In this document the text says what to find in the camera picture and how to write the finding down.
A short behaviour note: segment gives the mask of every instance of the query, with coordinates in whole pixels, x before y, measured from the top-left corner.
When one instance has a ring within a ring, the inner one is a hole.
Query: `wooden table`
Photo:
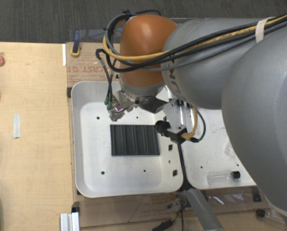
[[[58,231],[59,215],[70,213],[76,196],[66,96],[67,71],[72,70],[62,65],[61,44],[0,42],[0,52],[6,61],[0,67],[0,231]],[[14,114],[20,115],[17,139]],[[254,211],[217,216],[226,231],[286,231],[283,225],[257,220]],[[145,231],[158,224],[83,230]],[[181,230],[180,224],[178,219],[170,230]],[[196,217],[185,219],[185,231],[190,230],[202,230]]]

